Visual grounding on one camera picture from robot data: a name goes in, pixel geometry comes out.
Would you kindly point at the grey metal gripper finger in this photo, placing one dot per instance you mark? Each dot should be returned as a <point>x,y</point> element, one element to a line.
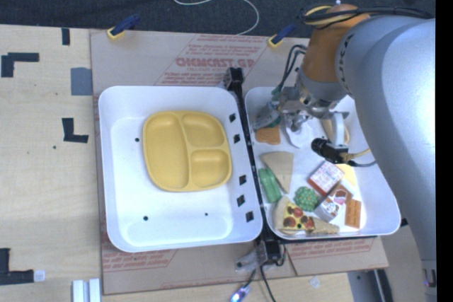
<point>266,116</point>
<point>296,121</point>

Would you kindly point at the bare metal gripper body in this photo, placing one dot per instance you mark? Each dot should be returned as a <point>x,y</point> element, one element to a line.
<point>304,105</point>

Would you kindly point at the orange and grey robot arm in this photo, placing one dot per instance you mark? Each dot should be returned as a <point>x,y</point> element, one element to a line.
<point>385,88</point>

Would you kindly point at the orange toy biscuit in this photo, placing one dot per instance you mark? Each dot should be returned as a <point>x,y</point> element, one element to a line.
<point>268,136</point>

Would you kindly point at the beige toy bread slice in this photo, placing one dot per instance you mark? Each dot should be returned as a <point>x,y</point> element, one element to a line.
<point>281,166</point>

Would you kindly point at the thin black rod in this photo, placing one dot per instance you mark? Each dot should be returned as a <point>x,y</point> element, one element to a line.
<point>253,166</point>

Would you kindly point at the red and white carton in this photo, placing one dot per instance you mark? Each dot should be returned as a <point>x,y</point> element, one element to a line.
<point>325,178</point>

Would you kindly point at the green toy vegetable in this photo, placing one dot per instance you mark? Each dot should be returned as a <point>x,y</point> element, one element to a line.
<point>269,184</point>

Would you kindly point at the yellow toy cheese slice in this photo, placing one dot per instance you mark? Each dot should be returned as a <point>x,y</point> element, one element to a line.
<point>349,175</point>

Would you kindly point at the green toy broccoli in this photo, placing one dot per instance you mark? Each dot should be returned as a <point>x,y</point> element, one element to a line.
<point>306,198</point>

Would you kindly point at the white and brown carton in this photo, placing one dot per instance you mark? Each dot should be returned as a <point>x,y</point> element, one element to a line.
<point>332,203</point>

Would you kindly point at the toy pizza slice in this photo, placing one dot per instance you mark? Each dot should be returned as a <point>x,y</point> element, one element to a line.
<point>292,217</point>

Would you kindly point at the yellow divided plate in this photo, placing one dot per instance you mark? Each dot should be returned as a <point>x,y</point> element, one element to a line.
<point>166,148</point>

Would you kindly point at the orange toy waffle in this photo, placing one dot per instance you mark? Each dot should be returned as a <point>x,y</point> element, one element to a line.
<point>353,214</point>

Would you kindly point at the tan toy bread wedge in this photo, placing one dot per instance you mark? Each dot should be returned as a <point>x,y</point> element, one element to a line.
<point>325,228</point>

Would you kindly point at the white plastic tray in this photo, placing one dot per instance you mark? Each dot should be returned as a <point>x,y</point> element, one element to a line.
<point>177,222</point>
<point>375,201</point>

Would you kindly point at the brown cardboard board red print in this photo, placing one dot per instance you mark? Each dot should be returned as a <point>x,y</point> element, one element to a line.
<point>148,56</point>

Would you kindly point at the black cylinder on white bracket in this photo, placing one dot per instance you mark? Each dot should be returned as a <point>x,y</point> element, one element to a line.
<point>329,149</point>

